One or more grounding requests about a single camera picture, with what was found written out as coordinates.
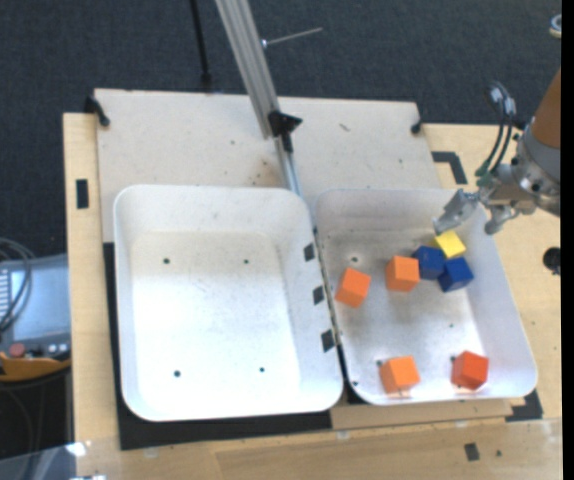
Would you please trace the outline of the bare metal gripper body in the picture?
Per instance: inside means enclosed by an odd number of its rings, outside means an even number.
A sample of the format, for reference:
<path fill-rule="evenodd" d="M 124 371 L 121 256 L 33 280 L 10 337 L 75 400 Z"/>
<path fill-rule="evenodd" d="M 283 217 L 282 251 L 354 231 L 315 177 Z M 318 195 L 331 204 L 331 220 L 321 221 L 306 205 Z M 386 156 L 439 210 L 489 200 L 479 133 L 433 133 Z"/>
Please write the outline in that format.
<path fill-rule="evenodd" d="M 478 181 L 480 201 L 488 208 L 509 207 L 523 213 L 536 209 L 560 213 L 559 182 L 535 162 L 513 158 L 482 175 Z"/>

